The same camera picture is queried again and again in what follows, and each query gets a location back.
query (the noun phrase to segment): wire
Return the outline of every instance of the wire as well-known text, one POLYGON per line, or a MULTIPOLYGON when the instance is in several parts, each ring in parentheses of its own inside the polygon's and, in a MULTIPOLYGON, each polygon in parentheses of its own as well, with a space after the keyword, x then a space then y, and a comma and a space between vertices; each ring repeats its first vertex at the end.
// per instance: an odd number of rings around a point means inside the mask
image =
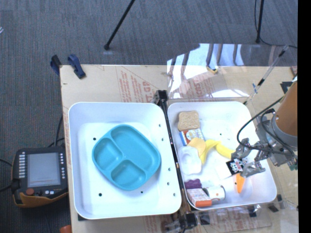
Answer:
POLYGON ((283 155, 287 155, 287 156, 291 156, 293 157, 292 154, 287 154, 287 153, 284 153, 284 152, 278 152, 278 151, 274 151, 274 150, 262 150, 262 149, 259 149, 259 148, 255 148, 255 147, 252 147, 250 145, 247 145, 247 144, 244 144, 242 143, 240 140, 239 140, 239 136, 240 136, 240 133, 241 131, 251 122, 253 121, 256 117, 258 117, 260 114, 262 114, 263 112, 267 111, 269 108, 271 108, 272 106, 274 106, 275 104, 277 104, 278 102, 280 102, 283 97, 279 98, 277 101, 275 101, 274 103, 270 104, 268 107, 266 107, 265 109, 263 109, 262 111, 260 111, 258 114, 256 114, 254 117, 252 117, 250 120, 248 120, 247 123, 245 123, 241 128, 240 130, 238 131, 237 133, 237 141, 238 143, 240 143, 242 146, 246 147, 246 148, 249 148, 251 150, 259 150, 259 151, 266 151, 266 152, 271 152, 271 153, 277 153, 277 154, 283 154, 283 155))
MULTIPOLYGON (((63 137, 63 138, 60 138, 60 139, 57 140, 57 142, 59 142, 59 141, 61 141, 61 140, 64 140, 64 139, 65 139, 64 137, 63 137)), ((52 142, 51 144, 49 144, 47 147, 49 148, 49 147, 52 147, 53 145, 55 145, 54 142, 52 142)))
MULTIPOLYGON (((257 28, 257 20, 256 20, 256 6, 257 6, 257 0, 255 0, 255 8, 254 8, 254 19, 255 19, 255 27, 256 27, 256 32, 258 32, 258 28, 257 28)), ((278 46, 278 47, 281 47, 283 45, 274 45, 274 44, 270 44, 270 43, 267 43, 265 42, 260 36, 259 36, 260 40, 264 43, 264 44, 267 44, 269 46, 278 46)), ((288 45, 289 47, 291 48, 295 48, 295 49, 298 49, 298 47, 296 46, 293 46, 293 45, 288 45)))
POLYGON ((47 223, 47 225, 48 225, 48 232, 51 233, 51 228, 50 228, 48 216, 47 216, 45 210, 43 210, 43 214, 44 214, 44 217, 45 217, 45 221, 46 221, 46 223, 47 223))
POLYGON ((10 162, 8 162, 7 160, 4 160, 4 159, 0 158, 0 161, 3 161, 3 162, 5 162, 6 164, 12 166, 12 164, 11 164, 10 162))
POLYGON ((58 134, 59 134, 59 130, 60 130, 60 126, 62 124, 62 121, 63 121, 63 115, 60 117, 59 122, 58 122, 56 136, 55 136, 55 141, 54 141, 54 146, 57 146, 57 139, 58 139, 58 134))
MULTIPOLYGON (((0 158, 0 161, 5 162, 6 164, 12 166, 12 164, 10 162, 8 162, 7 160, 4 160, 4 159, 0 158)), ((0 188, 0 192, 3 192, 3 191, 5 191, 5 190, 7 190, 9 188, 11 188, 11 185, 7 185, 5 187, 2 187, 2 188, 0 188)))

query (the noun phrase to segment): blue clamp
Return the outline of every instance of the blue clamp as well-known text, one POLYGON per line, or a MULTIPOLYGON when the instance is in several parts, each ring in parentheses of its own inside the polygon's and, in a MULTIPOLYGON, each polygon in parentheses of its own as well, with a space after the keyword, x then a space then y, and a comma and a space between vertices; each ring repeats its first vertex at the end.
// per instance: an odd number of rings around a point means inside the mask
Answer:
POLYGON ((62 65, 57 57, 57 55, 54 55, 52 57, 51 63, 50 63, 53 71, 59 76, 59 67, 62 65))
POLYGON ((83 78, 86 74, 83 72, 82 67, 80 65, 80 61, 78 57, 74 54, 71 54, 68 57, 69 64, 75 68, 74 73, 78 76, 78 78, 83 78))

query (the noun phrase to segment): white tray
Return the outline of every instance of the white tray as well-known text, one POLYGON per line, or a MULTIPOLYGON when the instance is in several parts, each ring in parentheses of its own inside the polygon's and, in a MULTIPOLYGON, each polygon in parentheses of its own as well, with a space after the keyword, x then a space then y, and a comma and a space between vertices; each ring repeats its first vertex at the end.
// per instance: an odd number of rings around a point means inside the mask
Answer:
POLYGON ((176 212, 181 194, 162 109, 152 103, 79 102, 69 109, 74 205, 86 219, 163 215, 176 212), (92 149, 109 130, 128 124, 161 154, 157 172, 141 187, 125 191, 94 165, 92 149))
MULTIPOLYGON (((168 108, 168 118, 176 152, 181 148, 182 141, 177 128, 178 115, 182 111, 197 111, 200 126, 205 140, 221 141, 222 145, 235 150, 239 145, 237 133, 240 128, 251 118, 247 107, 236 101, 226 102, 176 102, 168 108)), ((259 139, 255 132, 254 123, 249 123, 241 132, 239 139, 249 138, 250 144, 255 144, 259 139)), ((249 162, 254 161, 258 151, 253 150, 247 157, 249 162)), ((223 165, 229 159, 221 156, 215 148, 207 154, 205 164, 200 173, 185 175, 183 181, 200 179, 202 187, 222 185, 225 188, 225 200, 208 207, 195 207, 197 210, 220 209, 233 206, 271 202, 276 197, 276 184, 271 174, 267 160, 261 161, 266 170, 245 179, 241 193, 236 191, 235 176, 221 180, 215 170, 216 165, 223 165)))

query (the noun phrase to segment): blue plate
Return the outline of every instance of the blue plate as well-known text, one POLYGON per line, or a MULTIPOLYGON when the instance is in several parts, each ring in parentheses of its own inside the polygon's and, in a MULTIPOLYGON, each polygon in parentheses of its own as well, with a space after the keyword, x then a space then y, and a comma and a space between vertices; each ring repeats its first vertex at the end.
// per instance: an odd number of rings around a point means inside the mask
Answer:
POLYGON ((157 148, 127 124, 108 131, 95 144, 92 159, 115 186, 127 191, 146 183, 161 164, 157 148))

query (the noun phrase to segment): toy bread slice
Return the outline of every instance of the toy bread slice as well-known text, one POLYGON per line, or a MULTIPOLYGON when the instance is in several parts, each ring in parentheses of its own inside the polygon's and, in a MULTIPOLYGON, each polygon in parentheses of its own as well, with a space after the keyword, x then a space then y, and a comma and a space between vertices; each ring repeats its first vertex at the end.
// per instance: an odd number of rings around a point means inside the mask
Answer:
POLYGON ((199 113, 197 111, 183 111, 178 115, 179 131, 193 130, 200 128, 199 113))

